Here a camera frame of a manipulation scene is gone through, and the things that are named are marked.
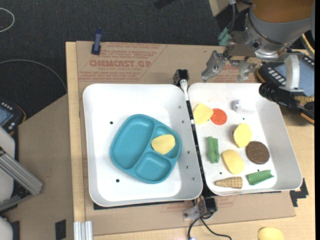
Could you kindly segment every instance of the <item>wooden edge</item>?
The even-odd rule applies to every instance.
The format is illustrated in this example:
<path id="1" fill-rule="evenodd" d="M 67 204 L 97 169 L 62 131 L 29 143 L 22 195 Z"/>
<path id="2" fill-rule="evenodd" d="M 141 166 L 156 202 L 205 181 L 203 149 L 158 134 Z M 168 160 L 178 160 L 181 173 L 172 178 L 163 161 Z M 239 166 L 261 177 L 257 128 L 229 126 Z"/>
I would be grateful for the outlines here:
<path id="1" fill-rule="evenodd" d="M 81 147 L 77 46 L 66 42 L 66 76 L 69 104 L 70 153 L 72 170 L 73 218 L 75 222 L 86 221 L 85 190 Z"/>

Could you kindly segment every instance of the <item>white tray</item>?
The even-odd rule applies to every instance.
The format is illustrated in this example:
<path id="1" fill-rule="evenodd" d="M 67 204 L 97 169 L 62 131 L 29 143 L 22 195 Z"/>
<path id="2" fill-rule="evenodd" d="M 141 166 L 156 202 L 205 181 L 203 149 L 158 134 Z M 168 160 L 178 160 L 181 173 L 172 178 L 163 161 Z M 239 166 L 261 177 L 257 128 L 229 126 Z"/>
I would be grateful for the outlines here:
<path id="1" fill-rule="evenodd" d="M 172 84 L 96 83 L 83 92 L 89 193 L 103 207 L 197 198 L 203 189 L 185 96 Z M 140 181 L 118 169 L 110 147 L 125 120 L 150 116 L 180 137 L 180 157 L 166 180 Z"/>
<path id="2" fill-rule="evenodd" d="M 288 132 L 279 108 L 260 96 L 260 83 L 195 83 L 188 89 L 192 110 L 197 104 L 205 104 L 214 109 L 226 112 L 227 122 L 216 125 L 211 120 L 204 124 L 196 124 L 196 134 L 203 164 L 205 181 L 208 188 L 220 196 L 294 190 L 302 184 L 302 175 L 294 153 Z M 232 109 L 232 103 L 242 100 L 255 108 L 253 114 L 240 114 Z M 233 140 L 233 130 L 241 123 L 246 123 L 252 131 L 252 141 L 264 143 L 270 153 L 265 164 L 255 164 L 246 155 L 245 148 L 238 148 Z M 231 174 L 224 165 L 222 157 L 219 163 L 211 163 L 208 156 L 207 137 L 218 139 L 218 151 L 232 149 L 237 151 L 244 161 L 241 174 Z M 271 170 L 273 178 L 257 185 L 249 185 L 246 176 L 257 171 Z M 220 187 L 214 181 L 233 176 L 241 176 L 242 189 Z"/>

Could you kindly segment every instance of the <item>toy food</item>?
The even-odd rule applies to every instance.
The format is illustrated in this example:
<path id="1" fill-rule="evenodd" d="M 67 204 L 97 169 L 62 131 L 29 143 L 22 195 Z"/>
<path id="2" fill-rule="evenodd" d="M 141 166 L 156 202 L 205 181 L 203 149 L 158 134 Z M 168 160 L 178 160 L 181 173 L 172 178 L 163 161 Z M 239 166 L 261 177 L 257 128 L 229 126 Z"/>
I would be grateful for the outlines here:
<path id="1" fill-rule="evenodd" d="M 245 152 L 248 159 L 258 165 L 265 164 L 270 158 L 268 148 L 260 141 L 250 141 Z"/>
<path id="2" fill-rule="evenodd" d="M 221 155 L 230 173 L 239 174 L 244 170 L 245 163 L 238 152 L 232 149 L 227 149 L 224 152 L 222 152 Z"/>
<path id="3" fill-rule="evenodd" d="M 214 111 L 212 110 L 212 108 L 203 103 L 199 103 L 193 110 L 194 123 L 197 125 L 204 124 L 210 119 L 213 113 Z"/>
<path id="4" fill-rule="evenodd" d="M 243 148 L 249 144 L 252 138 L 250 126 L 246 123 L 241 123 L 233 131 L 233 139 L 239 148 Z"/>
<path id="5" fill-rule="evenodd" d="M 209 136 L 207 138 L 208 143 L 208 158 L 212 164 L 219 162 L 219 152 L 218 152 L 218 139 Z"/>
<path id="6" fill-rule="evenodd" d="M 154 151 L 165 155 L 176 145 L 175 137 L 171 134 L 163 134 L 151 140 L 151 147 Z"/>
<path id="7" fill-rule="evenodd" d="M 211 121 L 218 125 L 224 125 L 227 121 L 227 114 L 220 108 L 213 109 L 213 115 L 210 117 Z"/>
<path id="8" fill-rule="evenodd" d="M 241 189 L 244 182 L 242 180 L 242 177 L 236 176 L 236 177 L 229 177 L 229 178 L 216 180 L 214 184 L 219 187 Z"/>
<path id="9" fill-rule="evenodd" d="M 274 175 L 271 174 L 271 170 L 258 171 L 246 176 L 250 185 L 256 185 L 272 177 L 274 177 Z"/>
<path id="10" fill-rule="evenodd" d="M 263 227 L 258 231 L 259 240 L 284 240 L 285 237 L 280 229 L 274 227 Z"/>

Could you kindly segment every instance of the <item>dark background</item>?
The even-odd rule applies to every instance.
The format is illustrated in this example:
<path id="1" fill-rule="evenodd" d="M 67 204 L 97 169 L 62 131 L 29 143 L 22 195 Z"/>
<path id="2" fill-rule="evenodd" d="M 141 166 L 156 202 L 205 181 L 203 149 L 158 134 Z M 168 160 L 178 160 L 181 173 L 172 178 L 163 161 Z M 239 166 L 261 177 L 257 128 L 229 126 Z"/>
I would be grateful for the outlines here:
<path id="1" fill-rule="evenodd" d="M 218 35 L 232 19 L 228 6 L 214 17 L 209 0 L 0 0 L 0 97 L 31 117 L 64 94 L 65 42 L 218 45 Z M 240 17 L 235 30 L 243 26 Z"/>

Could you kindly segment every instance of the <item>brown cookie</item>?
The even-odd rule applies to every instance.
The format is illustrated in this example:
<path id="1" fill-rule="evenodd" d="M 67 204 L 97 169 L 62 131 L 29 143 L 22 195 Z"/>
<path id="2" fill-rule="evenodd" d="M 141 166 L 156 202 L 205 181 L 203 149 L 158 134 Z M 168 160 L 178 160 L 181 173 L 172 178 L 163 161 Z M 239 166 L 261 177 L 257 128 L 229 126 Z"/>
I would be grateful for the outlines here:
<path id="1" fill-rule="evenodd" d="M 248 159 L 258 165 L 265 164 L 270 158 L 268 148 L 260 141 L 250 141 L 245 152 Z"/>

